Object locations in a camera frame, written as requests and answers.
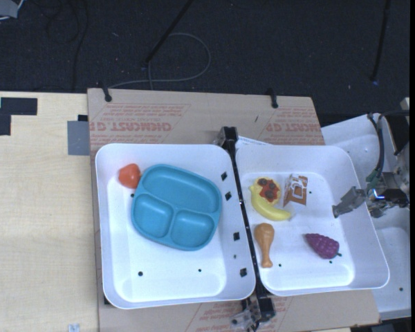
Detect white plastic tray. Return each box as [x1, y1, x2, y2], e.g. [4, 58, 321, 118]
[234, 143, 391, 297]
[95, 142, 257, 310]

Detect toy pizza slice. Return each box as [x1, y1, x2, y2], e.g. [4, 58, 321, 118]
[253, 176, 282, 205]

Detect blue divided plate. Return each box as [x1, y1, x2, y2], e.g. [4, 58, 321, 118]
[130, 163, 223, 252]

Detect thin black rod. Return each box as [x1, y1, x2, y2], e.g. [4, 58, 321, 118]
[227, 139, 270, 307]

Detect white paper sheet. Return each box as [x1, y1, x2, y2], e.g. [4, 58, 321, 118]
[234, 135, 275, 147]

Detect black block with wires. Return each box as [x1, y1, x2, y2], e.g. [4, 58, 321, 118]
[255, 295, 276, 324]
[217, 126, 239, 149]

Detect orange red toy tomato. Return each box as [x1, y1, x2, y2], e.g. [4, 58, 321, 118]
[118, 163, 142, 190]

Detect yellow banana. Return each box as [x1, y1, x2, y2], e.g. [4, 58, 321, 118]
[248, 184, 293, 222]

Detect brown cardboard board red print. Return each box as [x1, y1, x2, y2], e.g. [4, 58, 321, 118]
[86, 87, 382, 332]

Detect orange and white carton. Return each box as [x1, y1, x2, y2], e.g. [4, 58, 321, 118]
[282, 173, 309, 208]

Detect purple grapes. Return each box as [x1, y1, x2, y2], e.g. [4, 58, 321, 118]
[304, 232, 343, 260]

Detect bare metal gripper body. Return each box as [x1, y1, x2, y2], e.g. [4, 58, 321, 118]
[364, 186, 388, 219]

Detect brown toy chicken drumstick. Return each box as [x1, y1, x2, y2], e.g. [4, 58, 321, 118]
[253, 222, 276, 269]

